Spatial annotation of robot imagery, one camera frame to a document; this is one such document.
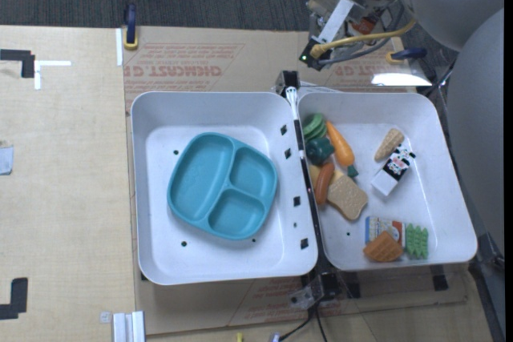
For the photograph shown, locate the brown cardboard board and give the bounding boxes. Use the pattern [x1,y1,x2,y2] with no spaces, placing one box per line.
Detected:
[121,26,483,336]

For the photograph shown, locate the green cucumber slices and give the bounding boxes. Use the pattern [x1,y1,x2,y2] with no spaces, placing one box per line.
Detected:
[301,113,328,142]

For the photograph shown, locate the thin black and white rod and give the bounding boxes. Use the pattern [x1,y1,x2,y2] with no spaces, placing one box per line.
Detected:
[287,87,324,276]

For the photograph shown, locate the orange carrot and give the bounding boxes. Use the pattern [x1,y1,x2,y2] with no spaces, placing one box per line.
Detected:
[325,119,360,179]

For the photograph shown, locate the dark green pepper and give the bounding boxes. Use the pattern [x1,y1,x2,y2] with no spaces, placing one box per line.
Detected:
[305,136,336,167]

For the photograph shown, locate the beige waffle cone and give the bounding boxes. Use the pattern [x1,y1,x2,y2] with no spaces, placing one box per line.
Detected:
[374,127,406,163]

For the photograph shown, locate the yellow toy food piece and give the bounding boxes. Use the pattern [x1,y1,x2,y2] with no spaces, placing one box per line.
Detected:
[308,163,346,185]

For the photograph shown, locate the orange sausage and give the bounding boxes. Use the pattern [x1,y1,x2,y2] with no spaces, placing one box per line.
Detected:
[313,161,336,207]

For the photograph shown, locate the white cow print carton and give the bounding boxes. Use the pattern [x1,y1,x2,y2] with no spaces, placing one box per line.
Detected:
[370,143,417,198]

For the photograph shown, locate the brown bread slice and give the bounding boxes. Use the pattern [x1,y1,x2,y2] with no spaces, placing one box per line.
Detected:
[325,175,370,222]

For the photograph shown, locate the blue divided plate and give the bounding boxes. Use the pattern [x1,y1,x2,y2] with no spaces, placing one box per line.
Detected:
[166,131,279,242]

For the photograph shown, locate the blue and white carton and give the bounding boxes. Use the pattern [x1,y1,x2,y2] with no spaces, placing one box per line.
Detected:
[364,215,407,249]

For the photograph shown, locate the white plastic tray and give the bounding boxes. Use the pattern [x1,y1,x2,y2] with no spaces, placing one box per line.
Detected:
[130,91,320,287]
[297,91,479,273]

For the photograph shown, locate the orange waffle biscuit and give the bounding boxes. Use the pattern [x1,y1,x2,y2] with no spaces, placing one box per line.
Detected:
[362,230,405,264]

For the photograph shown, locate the green ridged toy food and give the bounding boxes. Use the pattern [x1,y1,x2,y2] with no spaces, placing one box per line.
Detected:
[403,223,430,260]

